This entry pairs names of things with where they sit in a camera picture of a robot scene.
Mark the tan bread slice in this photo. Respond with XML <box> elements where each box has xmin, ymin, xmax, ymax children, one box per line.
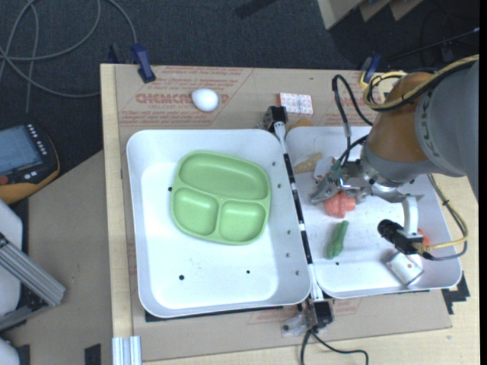
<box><xmin>292</xmin><ymin>151</ymin><xmax>324</xmax><ymax>175</ymax></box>

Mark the thin black and white rod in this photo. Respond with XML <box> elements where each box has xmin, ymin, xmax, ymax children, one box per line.
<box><xmin>274</xmin><ymin>121</ymin><xmax>320</xmax><ymax>300</ymax></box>

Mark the green divided plate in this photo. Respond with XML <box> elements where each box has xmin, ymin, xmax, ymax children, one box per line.
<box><xmin>170</xmin><ymin>150</ymin><xmax>272</xmax><ymax>247</ymax></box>

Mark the orange and white carton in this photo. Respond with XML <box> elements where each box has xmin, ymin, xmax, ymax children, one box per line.
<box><xmin>279</xmin><ymin>91</ymin><xmax>315</xmax><ymax>119</ymax></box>

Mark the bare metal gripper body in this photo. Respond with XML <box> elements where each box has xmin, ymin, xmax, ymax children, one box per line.
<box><xmin>336</xmin><ymin>160</ymin><xmax>401</xmax><ymax>198</ymax></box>

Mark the white plastic tray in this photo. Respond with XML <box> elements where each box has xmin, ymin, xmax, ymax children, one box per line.
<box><xmin>284</xmin><ymin>125</ymin><xmax>463</xmax><ymax>300</ymax></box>
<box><xmin>126</xmin><ymin>128</ymin><xmax>314</xmax><ymax>319</ymax></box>

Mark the white egg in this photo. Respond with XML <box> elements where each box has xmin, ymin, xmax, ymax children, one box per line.
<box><xmin>190</xmin><ymin>87</ymin><xmax>221</xmax><ymax>112</ymax></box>

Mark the black cylinder on white bracket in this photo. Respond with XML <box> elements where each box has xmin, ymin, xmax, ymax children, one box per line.
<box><xmin>374</xmin><ymin>189</ymin><xmax>426</xmax><ymax>256</ymax></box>

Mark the green pea pod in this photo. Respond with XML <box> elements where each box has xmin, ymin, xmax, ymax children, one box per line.
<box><xmin>325</xmin><ymin>219</ymin><xmax>350</xmax><ymax>260</ymax></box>

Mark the brown cardboard board red print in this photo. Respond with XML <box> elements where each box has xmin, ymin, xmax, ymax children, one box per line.
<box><xmin>113</xmin><ymin>64</ymin><xmax>454</xmax><ymax>363</ymax></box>

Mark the orange toy carrot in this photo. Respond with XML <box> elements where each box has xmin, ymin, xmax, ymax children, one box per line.
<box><xmin>323</xmin><ymin>191</ymin><xmax>357</xmax><ymax>218</ymax></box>

